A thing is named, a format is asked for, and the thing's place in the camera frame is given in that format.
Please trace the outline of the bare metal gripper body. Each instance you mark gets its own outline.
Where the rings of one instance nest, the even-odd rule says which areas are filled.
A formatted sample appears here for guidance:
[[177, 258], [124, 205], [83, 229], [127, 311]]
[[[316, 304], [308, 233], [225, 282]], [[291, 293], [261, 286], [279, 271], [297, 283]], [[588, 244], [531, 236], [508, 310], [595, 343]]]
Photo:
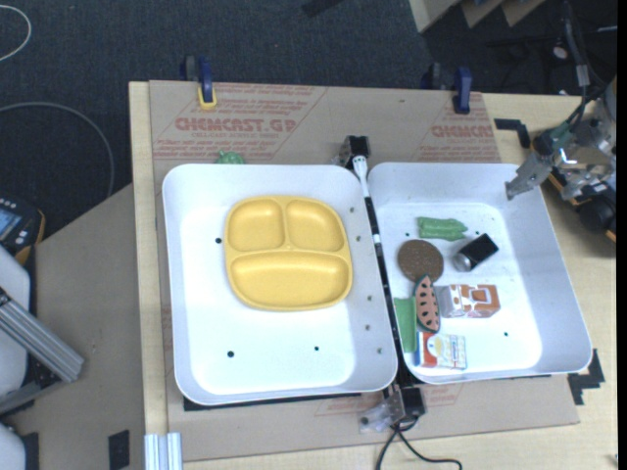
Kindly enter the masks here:
[[615, 194], [615, 141], [607, 129], [608, 123], [598, 117], [569, 120], [533, 141], [533, 150], [550, 166], [550, 182], [563, 200]]

